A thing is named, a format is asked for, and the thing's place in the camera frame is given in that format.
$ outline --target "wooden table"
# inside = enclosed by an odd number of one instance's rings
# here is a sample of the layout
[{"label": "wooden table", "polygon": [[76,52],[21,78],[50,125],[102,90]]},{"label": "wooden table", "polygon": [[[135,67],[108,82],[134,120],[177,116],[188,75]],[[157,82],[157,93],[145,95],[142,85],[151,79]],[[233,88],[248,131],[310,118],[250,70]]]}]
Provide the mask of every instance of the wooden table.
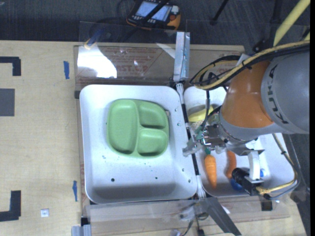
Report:
[{"label": "wooden table", "polygon": [[[0,88],[15,89],[14,116],[0,117],[0,211],[9,210],[11,191],[22,194],[19,220],[0,222],[0,236],[69,236],[71,227],[80,225],[75,45],[0,41],[0,56],[19,57],[22,62],[21,76],[12,76],[12,64],[0,63]],[[68,79],[64,61],[69,63]],[[248,236],[305,235],[296,204],[287,200],[287,208],[289,217],[236,226]],[[49,209],[48,217],[41,217],[42,209]],[[204,230],[207,235],[222,234],[217,225]],[[169,235],[169,231],[136,235]],[[187,235],[196,235],[195,229]]]}]

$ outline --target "orange and black device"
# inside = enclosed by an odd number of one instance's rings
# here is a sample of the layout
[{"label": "orange and black device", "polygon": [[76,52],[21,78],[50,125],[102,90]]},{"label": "orange and black device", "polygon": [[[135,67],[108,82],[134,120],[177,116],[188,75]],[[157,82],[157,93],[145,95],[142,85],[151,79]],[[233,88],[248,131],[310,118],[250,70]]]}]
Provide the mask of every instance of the orange and black device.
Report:
[{"label": "orange and black device", "polygon": [[[127,16],[127,23],[132,26],[138,26],[160,2],[161,0],[136,0],[135,5]],[[167,3],[144,23],[144,27],[177,30],[180,21],[181,14],[179,7]]]}]

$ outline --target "toy carrot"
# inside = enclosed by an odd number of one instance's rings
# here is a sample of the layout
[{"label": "toy carrot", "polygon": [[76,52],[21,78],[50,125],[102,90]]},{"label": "toy carrot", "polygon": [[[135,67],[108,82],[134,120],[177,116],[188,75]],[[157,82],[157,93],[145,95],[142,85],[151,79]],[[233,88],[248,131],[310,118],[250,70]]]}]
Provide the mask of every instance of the toy carrot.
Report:
[{"label": "toy carrot", "polygon": [[215,189],[217,187],[217,164],[214,156],[210,154],[206,155],[205,168],[211,187]]},{"label": "toy carrot", "polygon": [[232,171],[236,168],[236,156],[230,150],[227,151],[226,155],[227,155],[227,161],[228,161],[228,168],[225,171],[225,176],[228,179],[231,179],[232,178]]}]

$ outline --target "gray square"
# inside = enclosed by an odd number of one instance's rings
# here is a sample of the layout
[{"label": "gray square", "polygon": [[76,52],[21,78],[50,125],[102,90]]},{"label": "gray square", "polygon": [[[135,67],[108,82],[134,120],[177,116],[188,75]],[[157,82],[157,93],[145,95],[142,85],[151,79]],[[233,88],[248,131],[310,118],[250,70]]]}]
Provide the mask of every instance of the gray square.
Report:
[{"label": "gray square", "polygon": [[0,88],[0,116],[14,116],[15,89]]}]

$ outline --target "carrot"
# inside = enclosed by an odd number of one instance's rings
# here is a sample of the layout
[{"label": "carrot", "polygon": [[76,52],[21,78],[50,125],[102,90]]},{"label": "carrot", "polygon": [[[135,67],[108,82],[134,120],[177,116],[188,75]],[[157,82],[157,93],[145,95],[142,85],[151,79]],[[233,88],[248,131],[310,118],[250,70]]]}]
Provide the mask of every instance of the carrot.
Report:
[{"label": "carrot", "polygon": [[205,167],[208,175],[208,180],[213,189],[217,187],[217,164],[216,158],[207,154],[205,157]]},{"label": "carrot", "polygon": [[236,168],[236,156],[230,150],[227,151],[227,161],[228,161],[228,167],[225,171],[225,176],[228,179],[231,179],[232,178],[232,171]]}]

